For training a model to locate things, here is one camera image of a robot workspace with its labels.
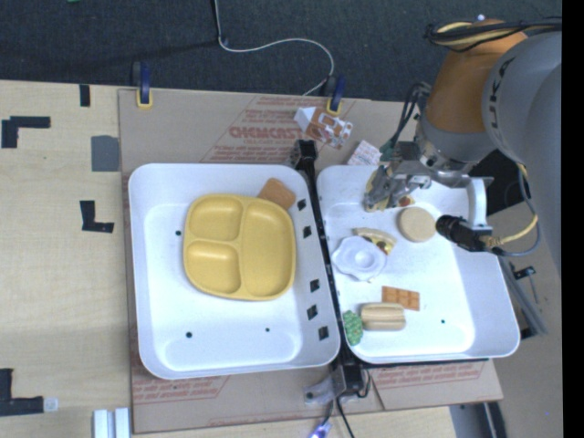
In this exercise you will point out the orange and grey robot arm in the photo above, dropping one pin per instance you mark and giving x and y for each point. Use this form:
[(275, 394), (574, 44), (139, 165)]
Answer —
[(461, 89)]

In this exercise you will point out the white fried egg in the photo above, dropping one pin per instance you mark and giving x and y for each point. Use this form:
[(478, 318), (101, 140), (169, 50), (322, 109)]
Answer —
[(360, 258)]

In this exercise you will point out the white and orange carton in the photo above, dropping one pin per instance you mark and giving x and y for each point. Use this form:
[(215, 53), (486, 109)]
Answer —
[(326, 127)]

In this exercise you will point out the round tan biscuit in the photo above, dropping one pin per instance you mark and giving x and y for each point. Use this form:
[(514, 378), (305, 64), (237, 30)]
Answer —
[(416, 224)]

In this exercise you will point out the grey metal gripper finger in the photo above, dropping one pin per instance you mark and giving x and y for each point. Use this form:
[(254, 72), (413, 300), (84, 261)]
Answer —
[(375, 192), (393, 194)]

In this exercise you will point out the black cylinder on white bracket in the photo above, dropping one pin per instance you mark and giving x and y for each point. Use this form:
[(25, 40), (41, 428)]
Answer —
[(461, 233)]

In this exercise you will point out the tan hot dog bun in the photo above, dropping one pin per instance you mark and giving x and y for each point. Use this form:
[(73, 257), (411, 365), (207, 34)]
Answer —
[(383, 316)]

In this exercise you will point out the yellow divided plate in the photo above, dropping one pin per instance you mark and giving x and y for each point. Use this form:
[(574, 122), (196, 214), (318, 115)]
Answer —
[(242, 247)]

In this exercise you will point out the yellow pizza slice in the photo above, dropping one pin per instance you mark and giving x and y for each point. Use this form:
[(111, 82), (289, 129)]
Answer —
[(405, 201), (376, 239)]

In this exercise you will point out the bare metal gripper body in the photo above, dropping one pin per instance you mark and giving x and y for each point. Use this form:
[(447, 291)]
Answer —
[(413, 178)]

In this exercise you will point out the green grapes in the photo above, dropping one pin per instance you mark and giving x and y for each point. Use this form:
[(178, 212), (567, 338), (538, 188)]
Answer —
[(353, 327)]

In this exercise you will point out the white plastic tray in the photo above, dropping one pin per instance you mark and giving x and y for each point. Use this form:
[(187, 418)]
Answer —
[(228, 340), (433, 299)]

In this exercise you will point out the brown cardboard board red print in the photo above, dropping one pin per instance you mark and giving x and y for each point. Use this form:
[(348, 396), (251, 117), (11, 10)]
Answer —
[(191, 126)]

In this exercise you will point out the orange toast slice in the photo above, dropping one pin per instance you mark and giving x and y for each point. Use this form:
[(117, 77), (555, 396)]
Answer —
[(277, 193)]

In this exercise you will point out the white packet red print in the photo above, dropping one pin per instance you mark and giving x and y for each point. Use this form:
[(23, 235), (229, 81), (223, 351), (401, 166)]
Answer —
[(364, 154)]

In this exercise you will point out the orange square cracker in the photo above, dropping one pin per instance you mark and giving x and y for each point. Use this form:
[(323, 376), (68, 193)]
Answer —
[(400, 298)]

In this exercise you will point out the thin black rod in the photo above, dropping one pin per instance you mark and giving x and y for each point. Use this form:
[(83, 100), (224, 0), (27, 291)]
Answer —
[(325, 240)]

